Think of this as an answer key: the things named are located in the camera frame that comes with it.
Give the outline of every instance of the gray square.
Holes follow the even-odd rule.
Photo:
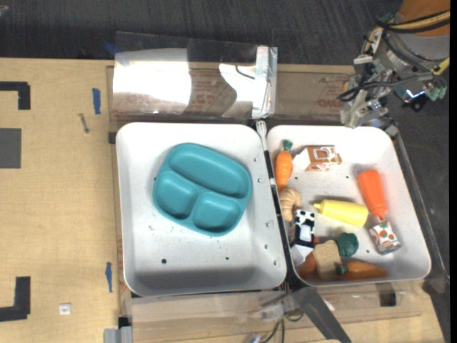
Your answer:
[[[0,129],[0,169],[21,168],[22,129]]]

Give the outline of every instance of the toy ketchup bottle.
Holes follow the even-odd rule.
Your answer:
[[[384,219],[387,204],[381,176],[377,170],[367,170],[358,175],[358,183],[368,210],[378,217],[378,222],[369,229],[369,232],[379,254],[396,251],[401,247],[401,244],[393,233],[391,223]]]

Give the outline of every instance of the teal plate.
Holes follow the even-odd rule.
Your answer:
[[[251,196],[251,176],[237,161],[198,144],[175,146],[165,158],[152,191],[167,219],[220,237],[233,230]]]

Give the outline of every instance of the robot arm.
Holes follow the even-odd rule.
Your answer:
[[[403,0],[397,14],[377,21],[354,59],[357,74],[337,97],[345,103],[342,124],[355,128],[381,121],[395,137],[389,94],[414,111],[445,96],[448,84],[440,75],[449,65],[450,8],[451,0]]]

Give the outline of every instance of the screw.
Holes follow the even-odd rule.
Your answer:
[[[84,115],[82,113],[78,114],[81,123],[83,124],[84,132],[88,133],[89,129],[87,128],[86,121],[84,120]]]

